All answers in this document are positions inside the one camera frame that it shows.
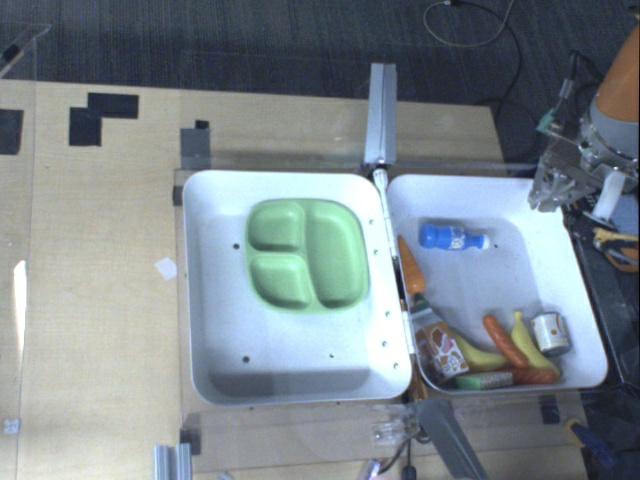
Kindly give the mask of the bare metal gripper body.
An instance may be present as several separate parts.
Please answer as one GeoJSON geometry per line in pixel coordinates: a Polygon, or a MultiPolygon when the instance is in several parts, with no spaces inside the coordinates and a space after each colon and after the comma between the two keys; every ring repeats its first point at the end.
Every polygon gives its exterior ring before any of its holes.
{"type": "Polygon", "coordinates": [[[602,199],[632,191],[638,184],[639,137],[633,127],[607,138],[593,126],[583,127],[570,140],[555,137],[540,157],[535,179],[547,186],[564,181],[564,204],[599,193],[602,199]]]}

